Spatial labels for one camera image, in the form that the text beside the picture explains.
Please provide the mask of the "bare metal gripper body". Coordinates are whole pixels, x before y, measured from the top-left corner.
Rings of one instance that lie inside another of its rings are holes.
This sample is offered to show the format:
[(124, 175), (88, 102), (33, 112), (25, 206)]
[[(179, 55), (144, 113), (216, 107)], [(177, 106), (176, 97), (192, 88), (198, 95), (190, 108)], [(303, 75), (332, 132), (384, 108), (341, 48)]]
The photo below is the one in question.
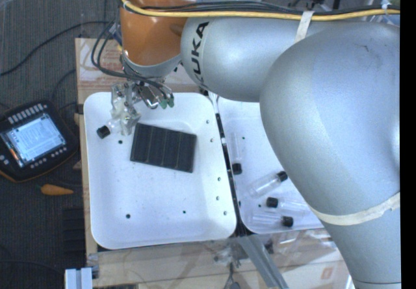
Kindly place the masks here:
[(163, 80), (128, 80), (123, 85), (123, 91), (126, 102), (130, 107), (140, 101), (150, 109), (157, 107), (162, 109), (173, 108), (175, 105), (173, 92), (165, 85)]

